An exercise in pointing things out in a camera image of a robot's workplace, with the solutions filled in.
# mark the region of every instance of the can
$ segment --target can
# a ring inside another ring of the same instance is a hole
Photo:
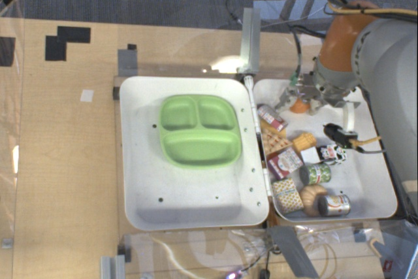
[[[282,131],[286,128],[287,122],[283,120],[273,108],[268,105],[261,105],[257,109],[257,113],[264,121],[269,123],[272,127],[278,131]]]
[[[300,180],[304,185],[314,185],[331,180],[331,169],[325,163],[305,165],[299,170]]]
[[[350,213],[350,199],[347,195],[322,195],[318,198],[321,216],[341,216]]]

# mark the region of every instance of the green can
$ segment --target green can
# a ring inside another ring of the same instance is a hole
[[[325,163],[305,165],[299,169],[300,180],[305,185],[314,185],[331,180],[331,169]]]

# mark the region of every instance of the yellow snack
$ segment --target yellow snack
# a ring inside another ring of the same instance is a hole
[[[302,199],[292,178],[273,183],[273,193],[282,214],[303,209]]]
[[[321,185],[307,185],[300,191],[300,198],[304,205],[303,213],[308,216],[320,216],[315,203],[318,195],[327,195],[327,190]]]
[[[292,145],[291,141],[284,139],[267,129],[261,131],[261,139],[263,140],[263,147],[267,156],[272,152],[282,150]]]
[[[298,154],[313,146],[316,146],[316,138],[311,133],[302,133],[293,140],[293,148]]]

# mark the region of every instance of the green plate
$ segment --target green plate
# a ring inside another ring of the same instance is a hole
[[[175,95],[159,113],[165,157],[179,167],[224,167],[241,155],[241,136],[234,108],[213,95]]]

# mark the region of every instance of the white tray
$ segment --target white tray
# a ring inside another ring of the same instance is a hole
[[[272,107],[279,103],[279,98],[288,80],[261,80],[254,87],[254,98],[257,104],[268,104]],[[369,113],[367,103],[363,100],[360,90],[351,93],[346,100],[360,101],[355,109],[354,129],[359,134],[359,139],[370,139],[376,136],[374,124]],[[329,144],[330,140],[323,132],[323,125],[335,123],[343,126],[343,110],[325,106],[315,116],[294,114],[285,111],[280,114],[289,125],[286,128],[287,138],[292,140],[303,132],[312,133],[318,145]],[[368,144],[366,150],[380,150],[380,145],[375,142]],[[347,216],[335,216],[331,218],[311,218],[303,212],[294,212],[283,215],[286,220],[297,223],[315,221],[361,221],[376,218],[388,218],[396,212],[397,200],[391,178],[383,154],[360,154],[348,150],[348,159],[341,165],[331,167],[332,178],[329,183],[322,184],[331,195],[345,194],[351,202],[351,212]],[[300,181],[298,171],[290,175],[300,191],[303,184]]]
[[[187,169],[164,157],[158,124],[172,95],[203,94],[234,107],[242,155],[228,167]],[[257,225],[268,199],[248,92],[231,79],[131,77],[120,88],[125,211],[141,230]]]

